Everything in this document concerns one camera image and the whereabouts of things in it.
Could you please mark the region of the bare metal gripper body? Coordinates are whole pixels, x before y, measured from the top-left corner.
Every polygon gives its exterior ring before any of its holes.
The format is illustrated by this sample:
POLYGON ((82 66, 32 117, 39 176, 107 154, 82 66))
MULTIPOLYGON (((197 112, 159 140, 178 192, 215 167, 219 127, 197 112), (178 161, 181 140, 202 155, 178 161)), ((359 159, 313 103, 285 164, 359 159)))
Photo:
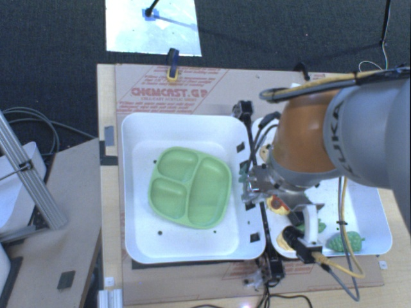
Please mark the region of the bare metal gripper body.
POLYGON ((306 195, 306 191, 316 184, 309 174, 298 173, 297 177, 287 180, 278 169, 268 165, 254 166, 243 183, 241 199, 248 204, 276 196, 290 211, 302 211, 308 205, 320 210, 324 203, 314 203, 306 195))

